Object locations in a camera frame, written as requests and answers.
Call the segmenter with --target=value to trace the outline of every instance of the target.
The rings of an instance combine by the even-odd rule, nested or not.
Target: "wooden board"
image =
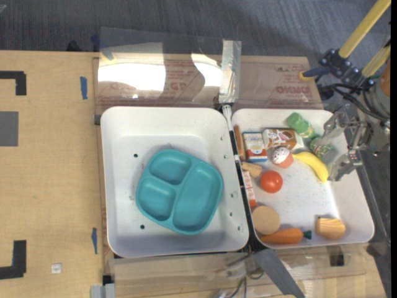
[[[27,75],[27,96],[15,96],[15,82],[0,79],[0,111],[19,112],[19,146],[0,147],[1,266],[11,265],[14,240],[27,241],[27,272],[0,280],[1,297],[89,297],[90,286],[102,282],[96,56],[0,51],[0,70]],[[53,263],[62,273],[51,273]]]

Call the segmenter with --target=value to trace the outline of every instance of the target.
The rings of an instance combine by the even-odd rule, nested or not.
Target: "tomato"
[[[283,186],[283,178],[278,172],[269,170],[262,174],[259,185],[268,193],[276,193]]]

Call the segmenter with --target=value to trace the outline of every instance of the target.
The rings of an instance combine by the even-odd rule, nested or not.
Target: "orange carrot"
[[[311,240],[311,231],[303,233],[299,228],[288,228],[270,235],[264,235],[261,237],[261,241],[275,244],[296,244],[299,243],[303,237]]]

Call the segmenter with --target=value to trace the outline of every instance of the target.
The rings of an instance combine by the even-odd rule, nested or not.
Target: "yellow banana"
[[[304,151],[301,153],[297,153],[296,155],[293,155],[295,159],[298,159],[304,163],[307,163],[312,167],[312,169],[315,171],[317,174],[317,177],[322,181],[322,182],[327,182],[328,180],[328,169],[326,165],[314,154]]]

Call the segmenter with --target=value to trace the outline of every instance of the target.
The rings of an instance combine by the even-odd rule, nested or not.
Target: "yellow tube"
[[[374,4],[359,26],[339,49],[339,55],[342,58],[348,58],[350,56],[361,40],[366,36],[370,29],[372,29],[375,23],[377,23],[381,15],[390,7],[390,4],[391,0],[378,0]]]
[[[382,48],[362,69],[363,76],[369,78],[374,75],[380,69],[380,67],[386,63],[387,59],[390,57],[390,54],[391,45]]]

